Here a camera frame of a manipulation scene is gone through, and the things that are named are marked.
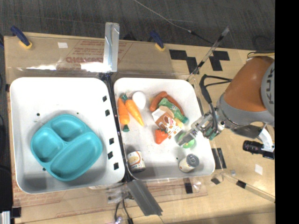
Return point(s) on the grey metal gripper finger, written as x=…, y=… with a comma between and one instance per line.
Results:
x=184, y=140
x=192, y=132

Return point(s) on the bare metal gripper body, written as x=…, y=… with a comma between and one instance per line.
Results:
x=205, y=123

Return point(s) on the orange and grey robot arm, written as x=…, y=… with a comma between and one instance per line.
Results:
x=245, y=90

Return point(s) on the green round toy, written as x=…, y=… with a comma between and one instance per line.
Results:
x=189, y=144

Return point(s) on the white and orange carton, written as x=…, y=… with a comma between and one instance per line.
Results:
x=169, y=125

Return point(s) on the can with pale yellow label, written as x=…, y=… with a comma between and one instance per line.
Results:
x=188, y=163

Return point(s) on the red strawberry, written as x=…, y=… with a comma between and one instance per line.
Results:
x=160, y=136

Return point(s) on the white plastic tray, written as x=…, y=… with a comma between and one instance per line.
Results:
x=161, y=155
x=58, y=94

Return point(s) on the green plastic bottle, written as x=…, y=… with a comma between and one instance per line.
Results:
x=174, y=107

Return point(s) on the red-brown sausage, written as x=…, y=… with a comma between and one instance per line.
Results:
x=155, y=100

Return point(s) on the can with orange label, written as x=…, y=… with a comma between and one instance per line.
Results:
x=136, y=161

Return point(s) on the orange carrot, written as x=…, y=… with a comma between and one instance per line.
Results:
x=134, y=111
x=123, y=114

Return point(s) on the white egg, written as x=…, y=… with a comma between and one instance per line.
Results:
x=139, y=100

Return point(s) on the blue divided plate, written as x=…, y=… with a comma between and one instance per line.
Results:
x=67, y=148

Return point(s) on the brown cardboard board, red print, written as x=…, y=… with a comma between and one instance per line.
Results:
x=46, y=52

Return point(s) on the black cylinder on white bracket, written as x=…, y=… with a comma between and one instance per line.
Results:
x=254, y=147

